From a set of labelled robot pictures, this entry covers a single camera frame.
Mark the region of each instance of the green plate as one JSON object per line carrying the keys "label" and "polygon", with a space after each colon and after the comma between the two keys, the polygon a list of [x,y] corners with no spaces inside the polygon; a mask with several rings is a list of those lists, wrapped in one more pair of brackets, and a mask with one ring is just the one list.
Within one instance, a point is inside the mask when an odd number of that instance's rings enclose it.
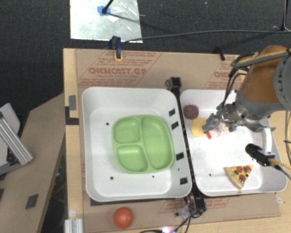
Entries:
{"label": "green plate", "polygon": [[167,169],[174,162],[174,148],[166,123],[157,116],[128,116],[112,127],[118,165],[129,173]]}

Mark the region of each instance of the black cable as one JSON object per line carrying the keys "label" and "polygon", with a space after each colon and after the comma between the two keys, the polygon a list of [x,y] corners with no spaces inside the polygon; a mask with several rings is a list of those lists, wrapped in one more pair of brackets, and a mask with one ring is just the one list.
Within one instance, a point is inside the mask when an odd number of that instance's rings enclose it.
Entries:
{"label": "black cable", "polygon": [[187,225],[184,233],[187,233],[188,232],[189,226],[190,226],[190,222],[191,222],[191,217],[189,217],[188,225]]}
{"label": "black cable", "polygon": [[291,180],[291,176],[280,166],[276,166],[276,169],[279,170],[280,172],[283,172]]}
{"label": "black cable", "polygon": [[178,227],[176,227],[173,231],[177,232],[191,217],[185,219]]}
{"label": "black cable", "polygon": [[225,95],[224,95],[224,99],[222,101],[222,103],[219,105],[219,107],[223,108],[223,106],[225,105],[225,102],[229,96],[229,87],[230,87],[230,83],[232,80],[233,75],[235,74],[237,70],[236,69],[232,69],[228,75],[228,81],[227,81],[227,85],[226,85],[226,90],[225,90]]}
{"label": "black cable", "polygon": [[231,85],[230,85],[230,88],[229,88],[229,90],[228,90],[228,94],[230,94],[231,93],[231,91],[232,91],[232,89],[233,89],[233,86],[234,86],[234,83],[235,83],[235,80],[236,80],[236,78],[238,77],[238,76],[241,76],[241,75],[246,75],[245,73],[237,73],[235,76],[234,76],[234,78],[233,78],[233,81],[232,81],[232,83],[231,83]]}
{"label": "black cable", "polygon": [[139,233],[147,233],[147,232],[162,233],[162,230],[147,230],[147,231],[141,231]]}
{"label": "black cable", "polygon": [[140,37],[136,39],[131,39],[124,41],[122,44],[129,43],[130,41],[140,41],[140,40],[150,40],[150,39],[158,39],[158,38],[168,38],[168,37],[177,37],[177,36],[185,36],[192,34],[203,34],[203,33],[291,33],[291,31],[257,31],[257,30],[206,30],[206,31],[193,31],[188,33],[174,33],[174,34],[166,34],[166,35],[157,35],[157,36],[149,36],[149,37]]}
{"label": "black cable", "polygon": [[192,218],[199,218],[199,217],[201,217],[202,216],[202,213],[200,213],[200,214],[198,214],[198,215],[196,215],[196,216],[194,216],[194,214],[191,216]]}

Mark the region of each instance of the white bracket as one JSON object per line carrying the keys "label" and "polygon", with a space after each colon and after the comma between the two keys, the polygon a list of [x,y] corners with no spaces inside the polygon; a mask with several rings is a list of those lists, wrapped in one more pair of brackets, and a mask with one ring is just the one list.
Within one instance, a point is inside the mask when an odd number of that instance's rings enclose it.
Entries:
{"label": "white bracket", "polygon": [[264,128],[262,131],[262,139],[263,139],[263,146],[262,151],[264,153],[271,153],[272,152],[272,129],[271,128]]}
{"label": "white bracket", "polygon": [[81,218],[65,220],[65,233],[83,233],[83,220]]}

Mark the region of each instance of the white tray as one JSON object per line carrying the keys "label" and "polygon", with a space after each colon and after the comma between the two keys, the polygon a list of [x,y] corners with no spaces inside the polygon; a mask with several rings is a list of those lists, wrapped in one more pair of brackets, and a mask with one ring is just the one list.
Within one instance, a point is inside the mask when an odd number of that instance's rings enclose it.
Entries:
{"label": "white tray", "polygon": [[[90,87],[82,95],[82,108],[86,189],[92,199],[105,202],[180,198],[189,194],[192,180],[177,100],[171,92]],[[166,122],[175,152],[175,161],[169,169],[130,174],[118,166],[112,145],[112,126],[118,119],[133,115],[154,115]],[[172,130],[171,125],[176,122],[178,126]]]}
{"label": "white tray", "polygon": [[[181,94],[181,105],[188,104],[199,107],[199,116],[208,118],[216,113],[215,108],[222,102],[225,91],[186,90]],[[235,101],[232,92],[226,103]],[[246,127],[238,127],[236,131],[208,139],[206,136],[195,138],[191,133],[191,120],[185,118],[188,142],[194,166],[197,187],[207,196],[227,196],[264,192],[279,192],[286,188],[286,176],[273,167],[263,167],[245,152],[249,143],[262,146],[262,134],[254,133]],[[261,122],[269,126],[267,119]],[[280,160],[278,149],[272,135],[272,152]],[[242,190],[238,190],[228,180],[224,172],[227,166],[253,165],[249,179]]]}

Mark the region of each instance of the toy tomato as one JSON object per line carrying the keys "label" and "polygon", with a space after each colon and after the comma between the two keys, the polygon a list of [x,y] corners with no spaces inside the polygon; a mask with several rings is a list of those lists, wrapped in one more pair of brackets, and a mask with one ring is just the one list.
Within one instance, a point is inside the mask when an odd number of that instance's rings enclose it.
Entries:
{"label": "toy tomato", "polygon": [[134,219],[134,216],[129,208],[118,208],[113,215],[113,222],[120,229],[128,228]]}

